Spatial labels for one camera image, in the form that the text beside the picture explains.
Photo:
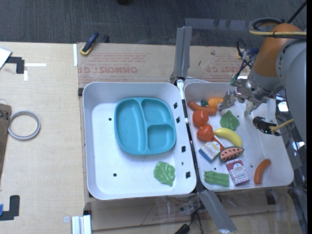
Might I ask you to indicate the brown cardboard board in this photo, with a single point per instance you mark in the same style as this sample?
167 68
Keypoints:
126 64

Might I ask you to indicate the orange fruit with green leaf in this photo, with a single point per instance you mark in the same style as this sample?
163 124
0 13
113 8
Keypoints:
213 102

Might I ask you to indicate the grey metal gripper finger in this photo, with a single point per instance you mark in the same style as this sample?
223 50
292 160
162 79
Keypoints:
228 101
249 107

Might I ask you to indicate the white plastic tray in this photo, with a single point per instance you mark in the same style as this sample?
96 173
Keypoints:
263 150
104 155

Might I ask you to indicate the blue divided plate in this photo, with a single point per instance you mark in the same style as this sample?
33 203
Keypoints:
132 125

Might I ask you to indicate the black cylinder on white bracket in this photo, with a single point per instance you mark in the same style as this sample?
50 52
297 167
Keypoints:
260 124

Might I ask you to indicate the blue and white carton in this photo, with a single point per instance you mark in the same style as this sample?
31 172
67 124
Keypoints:
209 151

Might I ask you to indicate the green asparagus bundle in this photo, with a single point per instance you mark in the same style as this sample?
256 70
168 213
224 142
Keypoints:
216 178

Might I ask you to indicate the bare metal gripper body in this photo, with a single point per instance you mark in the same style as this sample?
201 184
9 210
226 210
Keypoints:
249 91

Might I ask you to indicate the orange carrot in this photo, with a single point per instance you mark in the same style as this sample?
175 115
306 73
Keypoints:
202 108

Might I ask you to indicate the red bell pepper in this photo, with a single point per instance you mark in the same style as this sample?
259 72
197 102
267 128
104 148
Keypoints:
205 133
200 118

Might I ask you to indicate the yellow banana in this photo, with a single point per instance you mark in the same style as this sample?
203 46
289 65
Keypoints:
229 134

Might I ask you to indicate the white tape roll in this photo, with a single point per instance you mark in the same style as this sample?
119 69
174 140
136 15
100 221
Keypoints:
11 133

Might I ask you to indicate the white paper sheet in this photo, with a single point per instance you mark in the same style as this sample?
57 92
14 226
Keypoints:
3 56

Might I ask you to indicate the orange sausage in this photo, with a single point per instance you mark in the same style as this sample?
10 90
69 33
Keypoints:
261 172

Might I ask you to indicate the green lettuce leaf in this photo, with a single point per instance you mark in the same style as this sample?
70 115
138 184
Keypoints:
164 173
229 121

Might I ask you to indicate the red and white carton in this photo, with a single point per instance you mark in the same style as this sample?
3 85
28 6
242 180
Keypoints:
237 172

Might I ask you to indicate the red watermelon slice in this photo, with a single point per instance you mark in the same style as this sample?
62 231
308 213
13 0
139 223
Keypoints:
230 153

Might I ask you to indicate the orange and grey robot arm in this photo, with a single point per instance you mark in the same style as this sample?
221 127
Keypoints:
273 57

